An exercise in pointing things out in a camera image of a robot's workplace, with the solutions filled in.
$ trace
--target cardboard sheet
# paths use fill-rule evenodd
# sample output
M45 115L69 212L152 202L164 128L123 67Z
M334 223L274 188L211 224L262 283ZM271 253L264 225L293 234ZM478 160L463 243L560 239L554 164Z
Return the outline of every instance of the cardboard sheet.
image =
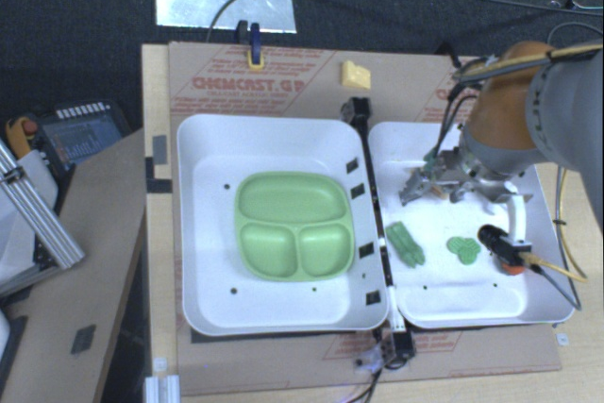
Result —
M263 48L266 67L247 68L246 47L173 43L169 46L170 128L195 113L337 118L352 96L369 96L380 121L438 122L452 86L450 58L327 50ZM367 92L340 85L341 64L353 60L372 73ZM458 120L471 109L468 103ZM172 160L176 144L172 143ZM172 163L177 180L176 163ZM177 183L174 214L179 214ZM375 344L371 333L212 339L193 333L181 308L179 221L175 227L177 372L183 395L301 388L369 381L353 361ZM418 333L418 354L384 380L453 378L561 368L551 327L492 327ZM530 348L517 351L517 347Z

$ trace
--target green plate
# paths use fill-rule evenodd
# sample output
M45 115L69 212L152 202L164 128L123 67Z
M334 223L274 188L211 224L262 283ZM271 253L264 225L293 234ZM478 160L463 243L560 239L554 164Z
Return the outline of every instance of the green plate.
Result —
M245 266L270 280L336 277L354 258L348 199L328 176L301 172L249 176L237 190L235 226Z

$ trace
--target green toy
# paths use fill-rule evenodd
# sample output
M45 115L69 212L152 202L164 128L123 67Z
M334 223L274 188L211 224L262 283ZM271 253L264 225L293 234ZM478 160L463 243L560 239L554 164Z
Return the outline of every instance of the green toy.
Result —
M451 237L446 248L453 254L456 254L463 265L472 265L476 262L480 252L480 244L474 239L464 239L463 237Z
M398 257L411 269L417 265L424 265L426 263L424 250L415 243L415 240L402 222L396 222L386 227L386 237L388 237L388 240L394 246Z
M237 189L235 228L243 263L269 280L336 277L348 270L355 255L350 204L329 176L249 176Z

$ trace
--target white tray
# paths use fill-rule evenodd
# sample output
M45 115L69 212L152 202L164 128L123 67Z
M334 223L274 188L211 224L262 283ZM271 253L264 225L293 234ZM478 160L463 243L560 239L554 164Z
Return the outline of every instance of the white tray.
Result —
M379 326L388 301L361 139L339 121L201 114L177 134L183 308L209 335L363 330ZM347 172L357 160L359 168ZM344 274L313 282L271 281L247 270L235 233L235 194L248 176L300 171L332 177L347 193L355 259ZM354 199L350 190L364 184ZM360 256L359 248L374 252ZM379 301L367 304L367 295Z
M544 277L530 271L516 277L502 273L484 246L469 266L447 250L446 241L452 236L477 240L484 224L508 230L505 206L488 204L473 193L457 204L428 193L401 206L398 193L412 169L424 164L422 158L435 144L439 128L381 123L369 136L384 226L402 221L426 255L425 265L411 269L393 248L389 250L396 303L405 318L419 327L442 328L553 323L570 317L572 306ZM451 149L458 140L459 131L453 130L443 149ZM536 170L531 167L512 183L520 193L533 194L526 204L526 239L533 243L533 252L563 265ZM571 294L566 277L549 274Z

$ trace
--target red button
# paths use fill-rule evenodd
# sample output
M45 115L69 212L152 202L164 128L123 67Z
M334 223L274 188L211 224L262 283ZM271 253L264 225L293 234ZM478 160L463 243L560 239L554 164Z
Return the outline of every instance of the red button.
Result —
M31 120L25 120L21 123L23 132L27 137L34 136L38 132L38 123Z

